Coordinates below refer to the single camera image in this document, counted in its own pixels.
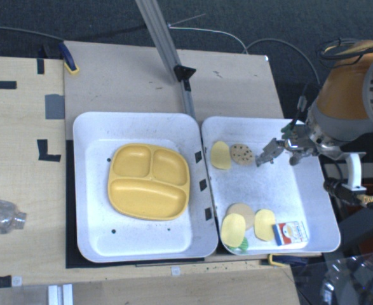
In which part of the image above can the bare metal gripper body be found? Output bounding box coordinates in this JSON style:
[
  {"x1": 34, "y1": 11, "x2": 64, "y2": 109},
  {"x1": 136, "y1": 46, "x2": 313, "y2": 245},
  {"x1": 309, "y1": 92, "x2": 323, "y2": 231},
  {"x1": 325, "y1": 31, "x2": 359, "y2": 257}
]
[{"x1": 283, "y1": 124, "x2": 349, "y2": 161}]

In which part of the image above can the chocolate chip biscuit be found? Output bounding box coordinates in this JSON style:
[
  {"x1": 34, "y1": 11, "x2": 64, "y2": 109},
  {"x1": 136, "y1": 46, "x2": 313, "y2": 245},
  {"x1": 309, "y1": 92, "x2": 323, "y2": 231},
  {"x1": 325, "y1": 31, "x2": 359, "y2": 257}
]
[{"x1": 229, "y1": 143, "x2": 255, "y2": 167}]

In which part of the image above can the white plastic tray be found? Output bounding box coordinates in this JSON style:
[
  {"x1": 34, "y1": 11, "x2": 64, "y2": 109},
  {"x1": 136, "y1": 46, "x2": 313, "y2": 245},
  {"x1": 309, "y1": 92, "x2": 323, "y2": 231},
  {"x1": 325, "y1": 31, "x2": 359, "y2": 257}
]
[
  {"x1": 72, "y1": 111, "x2": 219, "y2": 264},
  {"x1": 201, "y1": 116, "x2": 342, "y2": 256}
]

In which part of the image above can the yellow oval chip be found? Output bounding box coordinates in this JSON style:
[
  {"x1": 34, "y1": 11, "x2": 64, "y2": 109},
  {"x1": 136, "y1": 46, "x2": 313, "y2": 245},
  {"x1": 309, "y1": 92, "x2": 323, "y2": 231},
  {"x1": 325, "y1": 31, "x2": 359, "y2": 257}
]
[
  {"x1": 253, "y1": 208, "x2": 277, "y2": 242},
  {"x1": 210, "y1": 140, "x2": 232, "y2": 171},
  {"x1": 220, "y1": 213, "x2": 247, "y2": 248}
]

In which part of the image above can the plain tan round biscuit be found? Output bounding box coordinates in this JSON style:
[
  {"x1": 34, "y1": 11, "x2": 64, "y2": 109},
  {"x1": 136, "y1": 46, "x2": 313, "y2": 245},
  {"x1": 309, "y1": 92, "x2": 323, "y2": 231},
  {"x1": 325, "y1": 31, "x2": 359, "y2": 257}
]
[{"x1": 226, "y1": 202, "x2": 256, "y2": 231}]

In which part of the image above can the white red blue carton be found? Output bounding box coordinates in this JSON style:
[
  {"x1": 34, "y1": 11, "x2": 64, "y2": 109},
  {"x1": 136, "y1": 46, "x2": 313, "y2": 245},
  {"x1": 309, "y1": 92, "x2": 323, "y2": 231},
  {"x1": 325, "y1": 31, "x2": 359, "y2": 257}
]
[{"x1": 272, "y1": 220, "x2": 309, "y2": 247}]

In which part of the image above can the green toy food piece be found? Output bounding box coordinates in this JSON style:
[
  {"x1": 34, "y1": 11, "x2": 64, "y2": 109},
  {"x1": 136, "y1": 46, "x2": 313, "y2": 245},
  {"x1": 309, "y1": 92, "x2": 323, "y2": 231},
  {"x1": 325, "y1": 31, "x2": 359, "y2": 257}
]
[{"x1": 228, "y1": 236, "x2": 250, "y2": 253}]

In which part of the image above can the yellow divided plate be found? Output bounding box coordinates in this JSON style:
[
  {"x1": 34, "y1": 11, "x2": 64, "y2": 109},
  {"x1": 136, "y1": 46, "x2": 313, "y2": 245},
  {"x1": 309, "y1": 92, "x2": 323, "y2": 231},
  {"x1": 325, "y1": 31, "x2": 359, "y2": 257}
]
[{"x1": 107, "y1": 142, "x2": 191, "y2": 221}]

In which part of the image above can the brown cardboard board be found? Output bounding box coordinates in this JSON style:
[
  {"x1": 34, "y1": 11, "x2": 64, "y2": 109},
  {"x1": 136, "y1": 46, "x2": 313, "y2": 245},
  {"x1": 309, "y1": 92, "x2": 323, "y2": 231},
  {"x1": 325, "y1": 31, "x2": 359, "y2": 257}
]
[{"x1": 64, "y1": 40, "x2": 323, "y2": 267}]

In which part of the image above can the black cylinder on white bracket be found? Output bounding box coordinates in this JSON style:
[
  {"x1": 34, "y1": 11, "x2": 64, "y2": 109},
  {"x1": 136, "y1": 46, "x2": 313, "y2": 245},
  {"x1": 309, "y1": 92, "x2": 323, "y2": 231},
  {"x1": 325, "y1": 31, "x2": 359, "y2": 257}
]
[{"x1": 323, "y1": 152, "x2": 373, "y2": 208}]

